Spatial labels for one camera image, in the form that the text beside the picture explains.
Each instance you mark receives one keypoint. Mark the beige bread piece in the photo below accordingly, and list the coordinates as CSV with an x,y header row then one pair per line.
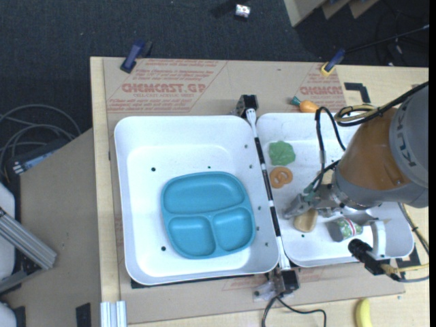
x,y
305,221

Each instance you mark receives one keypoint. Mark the green lettuce leaf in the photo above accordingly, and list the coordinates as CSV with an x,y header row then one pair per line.
x,y
281,153

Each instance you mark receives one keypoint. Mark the yellow banana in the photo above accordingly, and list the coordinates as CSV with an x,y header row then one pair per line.
x,y
363,313

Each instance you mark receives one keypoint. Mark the blue divided plate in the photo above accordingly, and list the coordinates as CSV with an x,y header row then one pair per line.
x,y
204,213

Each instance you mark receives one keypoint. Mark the small white can green print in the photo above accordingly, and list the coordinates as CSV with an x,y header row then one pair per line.
x,y
344,229

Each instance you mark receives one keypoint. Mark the thin black and white rod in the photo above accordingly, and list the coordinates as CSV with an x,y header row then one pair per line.
x,y
265,174

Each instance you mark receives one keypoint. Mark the black cylinder on white bracket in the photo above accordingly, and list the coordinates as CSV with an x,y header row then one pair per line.
x,y
378,237

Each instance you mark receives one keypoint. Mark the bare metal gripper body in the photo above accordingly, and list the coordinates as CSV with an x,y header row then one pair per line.
x,y
328,199

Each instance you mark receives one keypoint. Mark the orange carrot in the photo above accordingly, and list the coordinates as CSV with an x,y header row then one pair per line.
x,y
308,106

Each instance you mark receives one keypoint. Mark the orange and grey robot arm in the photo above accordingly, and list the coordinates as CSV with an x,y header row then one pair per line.
x,y
378,155

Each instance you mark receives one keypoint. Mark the white plastic tray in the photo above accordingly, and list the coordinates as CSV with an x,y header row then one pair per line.
x,y
143,196
316,247

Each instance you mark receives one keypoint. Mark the orange pretzel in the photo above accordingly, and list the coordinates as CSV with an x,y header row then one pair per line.
x,y
276,180

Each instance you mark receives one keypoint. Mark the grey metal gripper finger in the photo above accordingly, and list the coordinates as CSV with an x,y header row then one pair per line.
x,y
327,212
295,207

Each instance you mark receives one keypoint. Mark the brown cardboard board red print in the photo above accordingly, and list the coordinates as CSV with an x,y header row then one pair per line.
x,y
190,80

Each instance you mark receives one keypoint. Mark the small white printed cube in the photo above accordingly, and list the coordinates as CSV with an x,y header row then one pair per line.
x,y
242,10

